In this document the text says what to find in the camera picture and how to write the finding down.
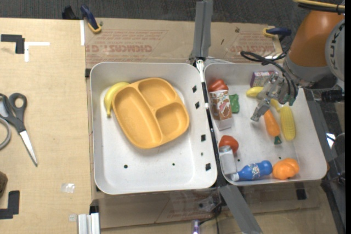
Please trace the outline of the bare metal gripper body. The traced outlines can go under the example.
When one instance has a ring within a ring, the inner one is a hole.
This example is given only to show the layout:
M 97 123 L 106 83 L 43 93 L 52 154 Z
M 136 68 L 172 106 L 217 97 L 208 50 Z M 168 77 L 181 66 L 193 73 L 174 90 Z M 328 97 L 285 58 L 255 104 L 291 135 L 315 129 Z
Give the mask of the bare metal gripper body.
M 264 99 L 275 99 L 281 104 L 285 104 L 291 97 L 291 86 L 287 78 L 272 73 L 264 84 L 262 95 Z

